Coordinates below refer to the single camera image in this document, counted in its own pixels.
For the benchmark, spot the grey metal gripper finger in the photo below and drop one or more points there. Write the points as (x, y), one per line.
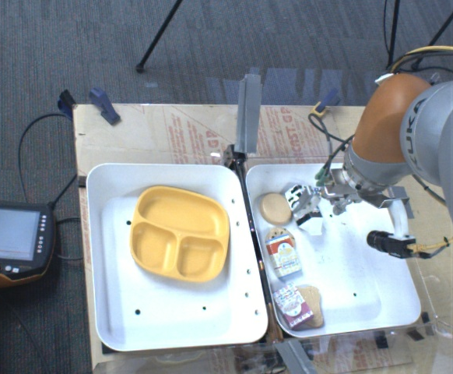
(309, 216)
(302, 199)

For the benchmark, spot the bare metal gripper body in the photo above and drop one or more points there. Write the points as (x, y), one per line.
(347, 193)

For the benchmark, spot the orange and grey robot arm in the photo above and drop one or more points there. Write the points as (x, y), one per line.
(382, 123)

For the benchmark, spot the plain tan round biscuit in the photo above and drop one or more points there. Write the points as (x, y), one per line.
(275, 209)

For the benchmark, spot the red and white carton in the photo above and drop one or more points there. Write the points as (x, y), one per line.
(285, 257)

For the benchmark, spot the white plastic tray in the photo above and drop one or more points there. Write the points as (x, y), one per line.
(351, 279)
(180, 318)

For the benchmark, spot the tan bread slice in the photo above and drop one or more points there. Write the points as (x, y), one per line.
(314, 302)

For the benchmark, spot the dark red packet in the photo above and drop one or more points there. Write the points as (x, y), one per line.
(292, 308)

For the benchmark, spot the yellow divided plate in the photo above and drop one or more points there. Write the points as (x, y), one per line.
(180, 209)

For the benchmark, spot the brown cardboard board red print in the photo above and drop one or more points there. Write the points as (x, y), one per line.
(195, 131)

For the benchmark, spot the black cylinder on white bracket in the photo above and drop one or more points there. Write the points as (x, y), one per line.
(399, 245)

